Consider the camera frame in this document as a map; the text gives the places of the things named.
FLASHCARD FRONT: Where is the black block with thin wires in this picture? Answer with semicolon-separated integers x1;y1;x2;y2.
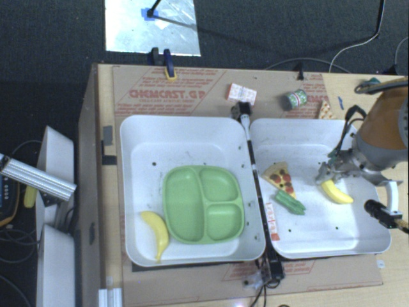
261;256;286;281
231;101;254;120

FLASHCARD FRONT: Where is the green and white can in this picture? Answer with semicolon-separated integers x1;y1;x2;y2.
284;88;309;111

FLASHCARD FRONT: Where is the black cylinder on white bracket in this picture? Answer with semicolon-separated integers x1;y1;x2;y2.
364;178;405;230

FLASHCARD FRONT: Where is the yellow banana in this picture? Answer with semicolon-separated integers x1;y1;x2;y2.
320;178;355;205
140;210;171;263

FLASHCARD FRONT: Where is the thin black and white rod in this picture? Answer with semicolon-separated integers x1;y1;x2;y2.
240;113;276;262

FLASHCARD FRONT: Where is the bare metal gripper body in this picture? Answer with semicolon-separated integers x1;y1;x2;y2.
327;151;385;185

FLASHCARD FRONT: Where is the brown cardboard board red print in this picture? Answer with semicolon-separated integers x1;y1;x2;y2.
111;65;384;304

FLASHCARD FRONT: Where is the red and white packet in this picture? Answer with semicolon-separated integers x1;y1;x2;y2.
264;202;281;242

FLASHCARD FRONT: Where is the green divided plate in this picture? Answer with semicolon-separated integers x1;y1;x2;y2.
162;164;246;246

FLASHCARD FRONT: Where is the red and white carton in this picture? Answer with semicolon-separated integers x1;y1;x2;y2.
226;83;258;106

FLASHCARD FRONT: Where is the green asparagus bunch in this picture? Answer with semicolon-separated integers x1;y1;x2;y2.
275;190;307;216

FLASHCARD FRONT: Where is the white plastic tray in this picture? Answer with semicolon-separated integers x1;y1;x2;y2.
120;114;267;267
249;117;392;260

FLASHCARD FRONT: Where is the pizza slice with red toppings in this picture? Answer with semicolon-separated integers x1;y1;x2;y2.
262;161;298;201

